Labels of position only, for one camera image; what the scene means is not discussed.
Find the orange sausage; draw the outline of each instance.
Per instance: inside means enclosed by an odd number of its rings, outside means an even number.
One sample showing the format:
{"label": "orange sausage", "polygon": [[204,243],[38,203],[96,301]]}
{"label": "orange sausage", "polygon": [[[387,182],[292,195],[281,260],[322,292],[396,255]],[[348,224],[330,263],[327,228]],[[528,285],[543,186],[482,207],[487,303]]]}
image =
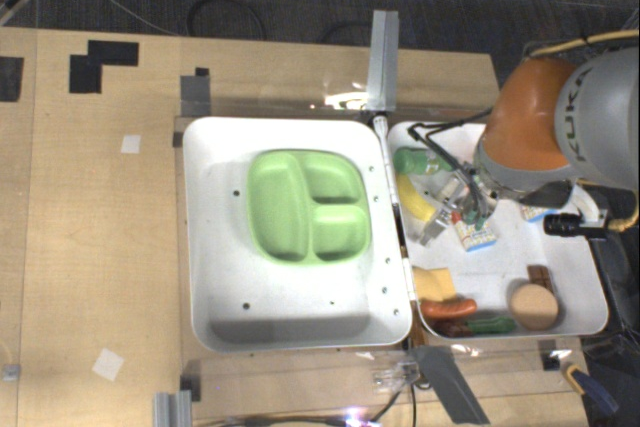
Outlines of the orange sausage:
{"label": "orange sausage", "polygon": [[439,303],[437,301],[422,301],[420,311],[429,319],[459,319],[475,313],[478,305],[473,299]]}

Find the white paper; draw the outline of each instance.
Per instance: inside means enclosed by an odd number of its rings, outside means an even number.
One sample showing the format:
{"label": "white paper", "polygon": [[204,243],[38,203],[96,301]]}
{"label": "white paper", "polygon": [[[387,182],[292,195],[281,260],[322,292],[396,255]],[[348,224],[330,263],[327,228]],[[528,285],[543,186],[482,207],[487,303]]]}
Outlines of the white paper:
{"label": "white paper", "polygon": [[122,139],[121,153],[140,153],[140,135],[125,135]]}
{"label": "white paper", "polygon": [[98,359],[93,365],[93,371],[100,377],[104,377],[113,382],[116,380],[123,363],[123,357],[118,356],[109,349],[102,349],[100,356],[98,356]]}

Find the green plate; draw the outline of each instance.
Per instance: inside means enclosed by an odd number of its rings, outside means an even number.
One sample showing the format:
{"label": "green plate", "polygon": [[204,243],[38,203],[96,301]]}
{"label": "green plate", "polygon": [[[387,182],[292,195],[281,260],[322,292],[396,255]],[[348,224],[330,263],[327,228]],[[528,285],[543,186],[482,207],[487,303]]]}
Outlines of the green plate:
{"label": "green plate", "polygon": [[253,242],[278,261],[343,261],[361,255],[371,243],[362,178],[340,155],[263,153],[249,169],[247,198]]}

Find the brown round object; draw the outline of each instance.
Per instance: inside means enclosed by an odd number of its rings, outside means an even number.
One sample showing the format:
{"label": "brown round object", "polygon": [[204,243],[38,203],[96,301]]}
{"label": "brown round object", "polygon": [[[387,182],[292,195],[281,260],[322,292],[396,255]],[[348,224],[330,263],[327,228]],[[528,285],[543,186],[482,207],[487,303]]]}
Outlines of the brown round object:
{"label": "brown round object", "polygon": [[511,295],[509,310],[525,328],[544,331],[558,318],[558,300],[546,288],[528,283]]}

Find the wooden table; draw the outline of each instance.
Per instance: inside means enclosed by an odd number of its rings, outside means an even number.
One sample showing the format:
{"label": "wooden table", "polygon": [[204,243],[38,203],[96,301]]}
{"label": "wooden table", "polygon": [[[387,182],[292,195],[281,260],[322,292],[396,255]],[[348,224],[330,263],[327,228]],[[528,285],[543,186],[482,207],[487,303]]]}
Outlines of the wooden table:
{"label": "wooden table", "polygon": [[[69,56],[86,54],[89,39],[138,42],[139,65],[103,67],[102,94],[70,94]],[[327,96],[366,83],[368,50],[1,28],[0,55],[25,59],[20,101],[0,103],[0,363],[22,368],[19,381],[0,382],[0,426],[151,425],[153,395],[175,393],[183,370],[172,147],[180,76],[209,68],[214,113],[294,117],[313,105],[327,114]],[[405,113],[477,111],[497,95],[486,55],[401,51],[398,68]],[[141,136],[139,153],[121,153],[125,135]],[[584,363],[577,340],[558,345]],[[92,371],[103,348],[124,358],[114,381]],[[586,424],[578,395],[542,371],[535,342],[476,349],[493,355],[467,369],[493,424]],[[211,355],[210,376],[238,386],[241,363],[224,358]],[[339,370],[298,374],[312,379],[295,383],[309,409],[359,386],[336,380]],[[234,414],[286,411],[273,375],[240,381],[252,395],[233,388]],[[353,396],[371,395],[370,383],[362,389]],[[450,424],[433,392],[418,400],[419,425]],[[410,417],[403,397],[385,425]]]}

